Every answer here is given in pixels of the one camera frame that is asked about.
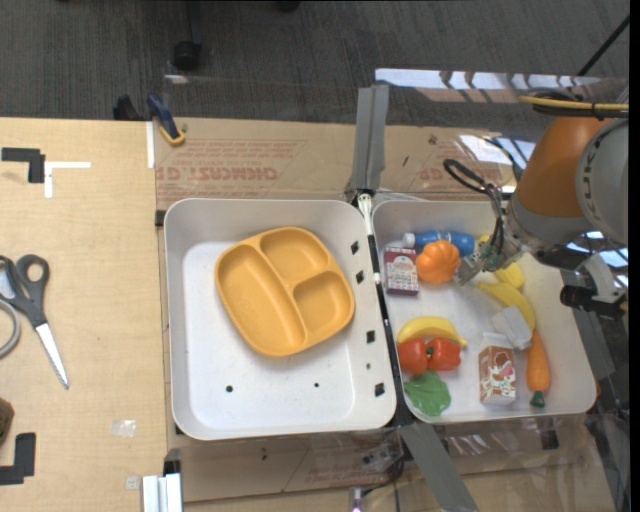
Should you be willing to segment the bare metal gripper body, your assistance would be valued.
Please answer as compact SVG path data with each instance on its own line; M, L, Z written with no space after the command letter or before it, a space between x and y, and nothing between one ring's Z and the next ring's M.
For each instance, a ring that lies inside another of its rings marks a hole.
M531 237L526 233L506 233L502 247L498 247L498 239L491 243L490 235L483 235L476 241L476 248L470 256L471 269L479 272L495 272L507 268L517 261L531 247Z

